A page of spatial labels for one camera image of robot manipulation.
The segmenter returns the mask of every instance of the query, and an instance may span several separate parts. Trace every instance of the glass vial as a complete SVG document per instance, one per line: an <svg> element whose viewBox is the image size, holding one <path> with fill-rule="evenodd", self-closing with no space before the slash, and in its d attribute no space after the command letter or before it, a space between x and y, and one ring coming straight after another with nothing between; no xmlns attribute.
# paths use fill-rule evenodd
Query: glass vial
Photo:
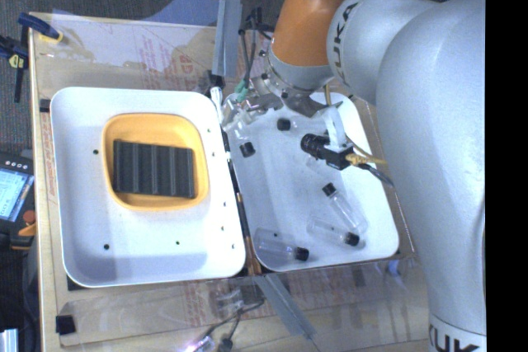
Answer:
<svg viewBox="0 0 528 352"><path fill-rule="evenodd" d="M296 246L294 242L285 239L278 232L258 228L253 237L253 245L257 254L263 252L284 261L306 261L309 250Z"/></svg>
<svg viewBox="0 0 528 352"><path fill-rule="evenodd" d="M306 230L314 237L337 245L355 246L356 248L361 248L365 245L365 242L356 233L321 218L311 218L308 221Z"/></svg>
<svg viewBox="0 0 528 352"><path fill-rule="evenodd" d="M354 233L362 235L366 232L368 223L360 210L354 210L347 198L339 192L333 183L323 187L323 192L330 201L330 206L341 216L347 227Z"/></svg>
<svg viewBox="0 0 528 352"><path fill-rule="evenodd" d="M255 154L255 148L249 140L248 128L241 120L233 128L233 135L236 138L237 147L244 157L251 157Z"/></svg>

